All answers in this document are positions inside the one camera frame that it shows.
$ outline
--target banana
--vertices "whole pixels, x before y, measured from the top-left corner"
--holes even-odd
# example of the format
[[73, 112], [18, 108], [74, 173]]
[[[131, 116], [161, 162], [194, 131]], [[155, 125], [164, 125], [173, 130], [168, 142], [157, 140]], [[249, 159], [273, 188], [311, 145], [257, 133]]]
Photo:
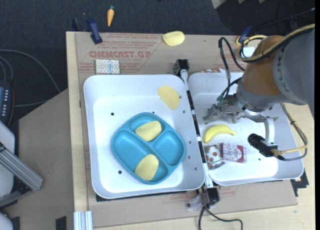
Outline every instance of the banana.
[[225, 124], [214, 125], [206, 130], [204, 137], [203, 137], [204, 143], [209, 143], [216, 135], [219, 135], [219, 134], [235, 135], [236, 132], [232, 131]]

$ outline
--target wooden table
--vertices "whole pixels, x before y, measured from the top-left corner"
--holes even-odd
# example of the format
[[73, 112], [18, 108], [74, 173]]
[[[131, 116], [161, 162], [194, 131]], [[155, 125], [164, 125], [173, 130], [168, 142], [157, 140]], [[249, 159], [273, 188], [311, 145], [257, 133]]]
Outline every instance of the wooden table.
[[[68, 90], [69, 90], [69, 109], [70, 109], [70, 131], [71, 131], [71, 149], [72, 149], [72, 172], [73, 172], [73, 194], [74, 194], [74, 209], [75, 211], [87, 211], [89, 209], [88, 202], [88, 189], [86, 180], [86, 170], [85, 170], [85, 153], [84, 153], [84, 139], [83, 139], [83, 120], [79, 101], [81, 100], [80, 92], [80, 80], [78, 71], [78, 56], [79, 50], [77, 46], [82, 46], [84, 44], [78, 44], [79, 40], [76, 38], [80, 35], [75, 32], [67, 32], [66, 34], [66, 44], [67, 44], [67, 66], [68, 66]], [[229, 40], [234, 40], [234, 37], [228, 37]], [[197, 54], [198, 57], [204, 58], [212, 54], [213, 60], [210, 62], [208, 67], [219, 65], [218, 64], [218, 43], [212, 44], [219, 39], [218, 36], [186, 36], [186, 42], [193, 44], [189, 52]], [[211, 42], [211, 45], [205, 45], [202, 51], [195, 51], [200, 49], [200, 41], [205, 44], [206, 42]], [[154, 49], [161, 48], [163, 44], [157, 45]], [[179, 56], [185, 55], [183, 49], [180, 51], [178, 47], [168, 48], [172, 49], [172, 52], [168, 54], [172, 55], [172, 58], [181, 58]], [[168, 63], [167, 59], [163, 60], [163, 64]], [[142, 74], [150, 72], [152, 69], [148, 66], [148, 63], [144, 62], [143, 65], [146, 67]], [[198, 63], [190, 63], [190, 69], [198, 71], [199, 67], [203, 67], [201, 61]], [[162, 68], [161, 70], [167, 70], [171, 68], [171, 65]], [[305, 165], [305, 171], [309, 180], [309, 185], [305, 189], [298, 190], [297, 205], [286, 206], [286, 207], [276, 207], [276, 208], [266, 208], [259, 210], [249, 210], [233, 213], [219, 214], [219, 217], [225, 219], [239, 218], [243, 221], [244, 229], [315, 229], [315, 150], [314, 150], [314, 120], [311, 116], [309, 108], [307, 106], [294, 106], [287, 105], [292, 117], [296, 120], [299, 127], [306, 134], [309, 147], [308, 155], [303, 159]], [[293, 132], [294, 137], [298, 146], [302, 146], [303, 143], [299, 136]], [[206, 215], [202, 219], [201, 224], [203, 229], [240, 229], [240, 224], [238, 222], [226, 223], [217, 221], [213, 217]], [[161, 220], [161, 221], [151, 221], [151, 222], [141, 222], [126, 225], [117, 226], [106, 226], [99, 227], [97, 229], [197, 229], [198, 228], [198, 217], [184, 217], [178, 219]]]

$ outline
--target blue plate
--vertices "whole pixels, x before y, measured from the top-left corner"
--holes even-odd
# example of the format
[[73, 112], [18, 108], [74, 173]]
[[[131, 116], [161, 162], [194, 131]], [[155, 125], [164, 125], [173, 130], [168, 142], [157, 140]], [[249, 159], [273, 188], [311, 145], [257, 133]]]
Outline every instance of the blue plate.
[[[150, 121], [161, 124], [161, 133], [152, 141], [144, 141], [135, 130]], [[140, 113], [127, 121], [111, 140], [111, 149], [117, 160], [137, 179], [147, 184], [165, 180], [178, 167], [185, 156], [186, 146], [179, 134], [164, 120], [153, 113]], [[158, 169], [151, 180], [144, 180], [135, 174], [135, 168], [148, 154], [159, 161]]]

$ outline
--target carrot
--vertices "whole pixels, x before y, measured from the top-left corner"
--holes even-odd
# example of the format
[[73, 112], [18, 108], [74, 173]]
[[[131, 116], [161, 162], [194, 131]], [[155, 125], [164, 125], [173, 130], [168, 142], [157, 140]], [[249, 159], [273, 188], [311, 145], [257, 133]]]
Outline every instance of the carrot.
[[115, 15], [115, 11], [114, 11], [114, 7], [113, 6], [110, 6], [110, 9], [108, 10], [107, 14], [106, 14], [106, 19], [107, 19], [107, 22], [108, 22], [108, 27], [110, 27], [111, 25], [111, 22], [114, 18], [114, 15]]

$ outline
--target black floor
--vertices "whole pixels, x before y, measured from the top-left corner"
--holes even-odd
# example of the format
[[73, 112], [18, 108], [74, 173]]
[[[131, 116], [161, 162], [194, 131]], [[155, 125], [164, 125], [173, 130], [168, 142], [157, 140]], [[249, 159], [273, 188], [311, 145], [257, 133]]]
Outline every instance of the black floor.
[[[116, 21], [106, 25], [106, 11], [113, 5]], [[83, 27], [88, 17], [94, 18], [101, 32], [239, 35], [247, 25], [260, 25], [286, 18], [315, 7], [315, 0], [228, 0], [214, 10], [211, 0], [0, 0], [0, 56], [13, 70], [15, 104], [13, 121], [20, 119], [59, 90], [67, 88], [66, 31], [77, 17]], [[315, 13], [299, 16], [252, 33], [286, 34], [297, 26], [315, 22]], [[45, 66], [55, 80], [34, 59], [1, 49], [28, 53]], [[0, 58], [11, 77], [8, 64]], [[0, 80], [4, 79], [0, 65]]]

